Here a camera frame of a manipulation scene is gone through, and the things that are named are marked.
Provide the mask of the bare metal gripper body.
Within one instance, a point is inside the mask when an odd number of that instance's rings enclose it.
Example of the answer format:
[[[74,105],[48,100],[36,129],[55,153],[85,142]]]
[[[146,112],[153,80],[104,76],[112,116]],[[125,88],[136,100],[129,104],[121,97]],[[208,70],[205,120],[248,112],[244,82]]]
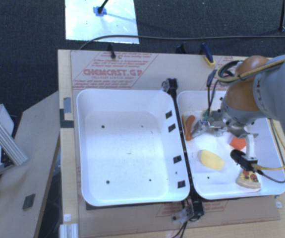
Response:
[[[245,138],[252,135],[254,138],[258,133],[251,133],[245,130],[245,126],[233,121],[227,114],[226,116],[221,111],[212,111],[209,115],[204,116],[201,120],[205,126],[204,132],[211,132],[213,129],[225,128],[226,132],[233,134],[237,138]]]

